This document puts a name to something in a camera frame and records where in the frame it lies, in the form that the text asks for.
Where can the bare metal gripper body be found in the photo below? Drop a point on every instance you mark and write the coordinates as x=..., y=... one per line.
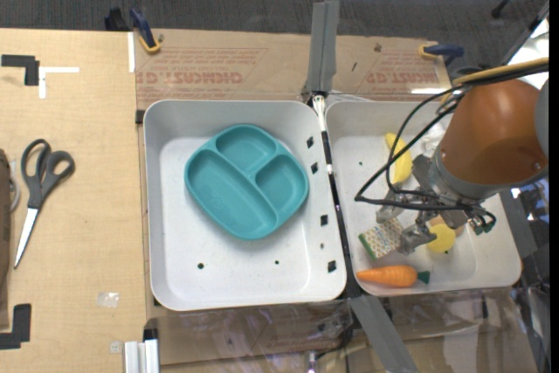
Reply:
x=441, y=196

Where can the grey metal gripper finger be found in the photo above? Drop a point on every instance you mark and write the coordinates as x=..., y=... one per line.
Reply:
x=415, y=238
x=388, y=209

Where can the yellow round toy fruit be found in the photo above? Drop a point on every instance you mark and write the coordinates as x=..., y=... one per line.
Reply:
x=443, y=240

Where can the green and white small carton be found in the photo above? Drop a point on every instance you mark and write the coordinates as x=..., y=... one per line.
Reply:
x=380, y=240

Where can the orange carrot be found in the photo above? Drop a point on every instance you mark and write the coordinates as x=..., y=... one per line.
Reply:
x=388, y=276

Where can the yellow banana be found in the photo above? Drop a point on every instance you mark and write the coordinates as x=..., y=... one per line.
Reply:
x=405, y=163

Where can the thin black and white rod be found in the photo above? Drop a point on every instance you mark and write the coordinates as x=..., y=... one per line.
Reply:
x=330, y=170

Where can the white plastic tray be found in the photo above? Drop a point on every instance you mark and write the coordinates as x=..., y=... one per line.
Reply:
x=244, y=275
x=480, y=266

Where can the blue divided plate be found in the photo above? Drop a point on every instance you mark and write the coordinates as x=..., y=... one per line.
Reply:
x=227, y=192

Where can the brown cardboard board, red print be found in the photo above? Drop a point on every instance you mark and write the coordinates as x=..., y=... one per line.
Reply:
x=218, y=70

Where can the brown bag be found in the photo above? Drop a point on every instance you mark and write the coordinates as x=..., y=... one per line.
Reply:
x=3, y=231

